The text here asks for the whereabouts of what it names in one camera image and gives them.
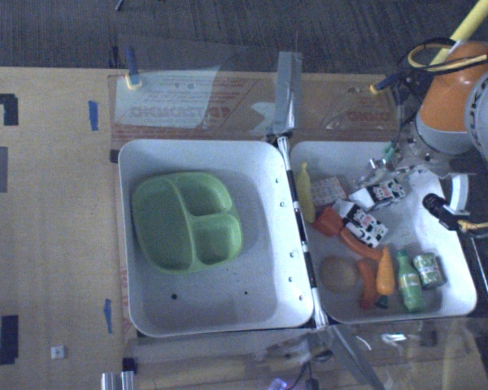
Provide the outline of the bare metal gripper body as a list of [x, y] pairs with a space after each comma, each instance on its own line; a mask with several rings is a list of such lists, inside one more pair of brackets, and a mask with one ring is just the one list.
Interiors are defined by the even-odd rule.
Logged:
[[394, 169], [439, 167], [441, 157], [438, 152], [426, 145], [416, 134], [402, 134], [394, 144], [391, 159]]

